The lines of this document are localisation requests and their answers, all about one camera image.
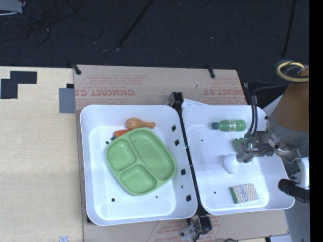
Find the white paper sheet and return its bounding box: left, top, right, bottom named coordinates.
left=182, top=98, right=210, bottom=108

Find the black block with thin wires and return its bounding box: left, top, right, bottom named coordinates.
left=196, top=214, right=213, bottom=237
left=169, top=91, right=184, bottom=108

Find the white egg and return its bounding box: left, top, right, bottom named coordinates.
left=224, top=153, right=240, bottom=174

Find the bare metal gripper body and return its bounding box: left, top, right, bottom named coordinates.
left=241, top=131, right=281, bottom=161

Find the thin black rod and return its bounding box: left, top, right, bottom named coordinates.
left=176, top=101, right=206, bottom=219

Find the brown cardboard board red print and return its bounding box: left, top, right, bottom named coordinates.
left=73, top=65, right=290, bottom=242

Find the white plastic tray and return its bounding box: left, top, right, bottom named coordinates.
left=181, top=104, right=295, bottom=216
left=80, top=104, right=198, bottom=226

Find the orange toy chicken drumstick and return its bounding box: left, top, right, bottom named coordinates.
left=125, top=117, right=156, bottom=131

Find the green patterned carton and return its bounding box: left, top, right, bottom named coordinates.
left=229, top=183, right=259, bottom=205

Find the orange carrot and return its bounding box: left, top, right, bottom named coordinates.
left=111, top=129, right=131, bottom=141

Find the green divided plate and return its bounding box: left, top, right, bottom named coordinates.
left=104, top=127, right=177, bottom=196

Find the black cylinder on white bracket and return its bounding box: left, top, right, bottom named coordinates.
left=278, top=157, right=310, bottom=203

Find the green plastic bottle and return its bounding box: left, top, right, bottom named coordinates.
left=211, top=119, right=247, bottom=133

